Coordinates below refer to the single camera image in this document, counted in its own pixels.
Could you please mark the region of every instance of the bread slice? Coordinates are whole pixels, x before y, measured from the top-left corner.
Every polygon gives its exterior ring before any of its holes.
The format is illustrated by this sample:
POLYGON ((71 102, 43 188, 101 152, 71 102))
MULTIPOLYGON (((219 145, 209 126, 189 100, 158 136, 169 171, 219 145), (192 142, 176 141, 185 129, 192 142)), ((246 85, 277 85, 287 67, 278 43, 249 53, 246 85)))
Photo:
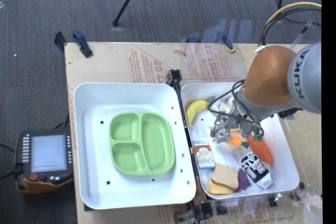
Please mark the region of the bread slice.
POLYGON ((238 171, 220 163, 215 164, 211 180, 213 183, 228 187, 231 190, 236 190, 239 186, 238 171))
POLYGON ((208 180, 206 188, 212 194, 231 194, 234 192, 234 190, 228 187, 214 183, 211 178, 208 180))

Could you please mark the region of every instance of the purple object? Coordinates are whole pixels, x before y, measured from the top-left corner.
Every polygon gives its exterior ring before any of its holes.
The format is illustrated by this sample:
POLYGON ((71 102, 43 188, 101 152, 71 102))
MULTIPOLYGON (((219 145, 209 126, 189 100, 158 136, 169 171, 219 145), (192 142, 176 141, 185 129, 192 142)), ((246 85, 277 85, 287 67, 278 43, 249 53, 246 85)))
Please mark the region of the purple object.
POLYGON ((247 177, 247 173, 243 169, 239 169, 238 171, 238 182, 239 186, 236 191, 240 189, 246 189, 247 187, 251 186, 251 183, 247 177))

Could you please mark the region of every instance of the yellow cable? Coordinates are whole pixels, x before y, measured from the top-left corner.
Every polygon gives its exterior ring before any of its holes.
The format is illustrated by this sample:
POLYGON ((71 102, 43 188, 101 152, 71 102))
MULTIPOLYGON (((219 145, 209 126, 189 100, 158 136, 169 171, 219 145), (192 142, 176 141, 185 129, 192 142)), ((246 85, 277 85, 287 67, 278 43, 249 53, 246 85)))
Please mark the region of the yellow cable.
POLYGON ((277 10, 277 12, 275 12, 269 19, 268 21, 265 23, 265 25, 267 25, 270 21, 272 21, 279 13, 281 13, 284 9, 286 8, 290 8, 290 7, 294 7, 294 6, 299 6, 299 5, 312 5, 312 6, 316 6, 319 8, 322 8, 322 5, 314 3, 314 2, 296 2, 296 3, 292 3, 292 4, 288 4, 287 6, 277 10))

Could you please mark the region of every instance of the wooden table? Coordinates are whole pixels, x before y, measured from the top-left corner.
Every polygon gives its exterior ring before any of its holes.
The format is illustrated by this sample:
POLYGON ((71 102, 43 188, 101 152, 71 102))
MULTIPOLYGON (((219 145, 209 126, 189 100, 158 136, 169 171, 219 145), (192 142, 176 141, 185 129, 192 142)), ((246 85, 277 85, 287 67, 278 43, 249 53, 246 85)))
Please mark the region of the wooden table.
MULTIPOLYGON (((305 45, 297 45, 295 52, 305 45)), ((93 55, 85 58, 76 43, 65 45, 73 165, 78 222, 82 223, 178 223, 185 205, 168 205, 112 210, 85 210, 80 196, 76 126, 75 88, 84 82, 163 82, 170 69, 180 69, 183 82, 223 82, 245 78, 257 48, 255 44, 235 45, 229 53, 221 44, 89 42, 93 55)), ((226 215, 214 216, 204 223, 322 223, 322 148, 321 115, 306 111, 295 113, 294 120, 281 120, 288 144, 305 190, 300 202, 288 195, 278 197, 278 206, 265 207, 258 199, 238 208, 233 203, 226 215), (305 206, 309 204, 313 212, 305 206)))

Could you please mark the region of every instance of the white tray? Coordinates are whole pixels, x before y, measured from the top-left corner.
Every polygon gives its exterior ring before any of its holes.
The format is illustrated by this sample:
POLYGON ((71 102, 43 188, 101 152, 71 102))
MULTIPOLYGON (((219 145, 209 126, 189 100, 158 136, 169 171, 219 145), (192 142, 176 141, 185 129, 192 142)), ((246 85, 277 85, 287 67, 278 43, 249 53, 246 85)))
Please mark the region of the white tray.
MULTIPOLYGON (((211 82, 211 83, 189 83, 181 90, 181 97, 184 107, 197 99, 205 99, 211 102, 216 97, 224 94, 232 88, 234 82, 211 82)), ((216 114, 210 112, 208 109, 199 111, 194 120, 192 127, 189 128, 190 136, 193 142, 202 141, 209 142, 214 161, 234 167, 239 170, 240 166, 237 161, 243 157, 250 149, 242 146, 233 146, 225 142, 216 144, 210 137, 210 127, 214 126, 216 114)), ((272 185, 267 189, 257 186, 252 180, 249 181, 251 186, 245 190, 239 190, 227 195, 214 195, 207 191, 206 184, 210 179, 213 169, 199 170, 200 179, 203 190, 207 195, 213 199, 228 199, 238 198, 252 195, 270 194, 278 192, 286 192, 295 189, 299 184, 299 174, 296 169, 291 151, 288 147, 285 134, 280 125, 279 117, 276 115, 273 118, 267 118, 261 122, 261 126, 265 131, 265 140, 271 150, 274 163, 264 165, 270 171, 273 179, 272 185)))
POLYGON ((196 183, 175 90, 163 83, 83 83, 74 92, 80 194, 92 209, 182 204, 196 183), (170 124, 175 163, 166 173, 137 176, 112 163, 109 123, 116 114, 155 112, 170 124))

